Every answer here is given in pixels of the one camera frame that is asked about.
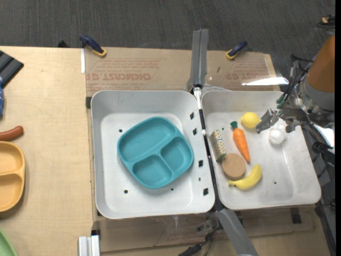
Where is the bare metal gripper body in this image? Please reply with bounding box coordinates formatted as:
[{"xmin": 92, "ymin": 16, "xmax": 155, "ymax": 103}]
[{"xmin": 278, "ymin": 92, "xmax": 336, "ymax": 129}]

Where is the yellow lemon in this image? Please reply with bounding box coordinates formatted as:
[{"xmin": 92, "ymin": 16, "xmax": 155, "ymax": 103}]
[{"xmin": 240, "ymin": 111, "xmax": 262, "ymax": 129}]

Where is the white round lumpy toy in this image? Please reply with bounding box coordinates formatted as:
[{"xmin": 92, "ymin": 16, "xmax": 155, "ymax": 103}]
[{"xmin": 268, "ymin": 123, "xmax": 288, "ymax": 146}]

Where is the orange carrot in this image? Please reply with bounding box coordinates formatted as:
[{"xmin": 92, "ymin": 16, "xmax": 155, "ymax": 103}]
[{"xmin": 230, "ymin": 121, "xmax": 251, "ymax": 164}]

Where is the patterned small carton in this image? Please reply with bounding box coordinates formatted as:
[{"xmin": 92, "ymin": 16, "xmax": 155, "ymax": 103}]
[{"xmin": 208, "ymin": 129, "xmax": 228, "ymax": 163}]

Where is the white plastic tray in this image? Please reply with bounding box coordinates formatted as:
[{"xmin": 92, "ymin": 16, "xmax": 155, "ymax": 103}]
[
  {"xmin": 200, "ymin": 90, "xmax": 322, "ymax": 211},
  {"xmin": 90, "ymin": 90, "xmax": 216, "ymax": 220}
]

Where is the tan round biscuit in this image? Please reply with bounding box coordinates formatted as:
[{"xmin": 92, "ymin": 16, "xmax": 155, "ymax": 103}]
[{"xmin": 221, "ymin": 153, "xmax": 247, "ymax": 181}]

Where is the yellow banana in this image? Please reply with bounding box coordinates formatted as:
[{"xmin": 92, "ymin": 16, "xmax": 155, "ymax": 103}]
[{"xmin": 228, "ymin": 164, "xmax": 263, "ymax": 191}]

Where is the teal divided plate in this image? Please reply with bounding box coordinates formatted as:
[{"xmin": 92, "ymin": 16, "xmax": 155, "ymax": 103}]
[{"xmin": 117, "ymin": 116, "xmax": 194, "ymax": 190}]

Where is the brown cardboard board red print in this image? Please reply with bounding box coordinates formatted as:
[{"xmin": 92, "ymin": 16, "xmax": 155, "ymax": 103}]
[{"xmin": 84, "ymin": 46, "xmax": 315, "ymax": 253}]

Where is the red-brown sausage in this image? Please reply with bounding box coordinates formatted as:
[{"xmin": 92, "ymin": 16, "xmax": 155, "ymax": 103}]
[{"xmin": 0, "ymin": 125, "xmax": 25, "ymax": 142}]

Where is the orange divided plate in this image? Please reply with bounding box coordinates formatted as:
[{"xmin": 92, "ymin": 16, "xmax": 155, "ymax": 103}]
[{"xmin": 0, "ymin": 140, "xmax": 26, "ymax": 213}]

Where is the black grooved panel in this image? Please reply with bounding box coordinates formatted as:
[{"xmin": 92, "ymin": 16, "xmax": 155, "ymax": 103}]
[{"xmin": 0, "ymin": 50, "xmax": 25, "ymax": 88}]

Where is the green divided plate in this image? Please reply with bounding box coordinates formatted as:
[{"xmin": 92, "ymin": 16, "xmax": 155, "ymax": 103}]
[{"xmin": 0, "ymin": 228, "xmax": 19, "ymax": 256}]

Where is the black cylinder on white bracket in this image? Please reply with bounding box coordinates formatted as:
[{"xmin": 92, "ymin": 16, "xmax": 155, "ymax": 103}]
[{"xmin": 311, "ymin": 121, "xmax": 336, "ymax": 160}]

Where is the black block with thin wires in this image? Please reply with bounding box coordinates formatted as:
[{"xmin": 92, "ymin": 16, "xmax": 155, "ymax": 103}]
[{"xmin": 178, "ymin": 243, "xmax": 202, "ymax": 256}]

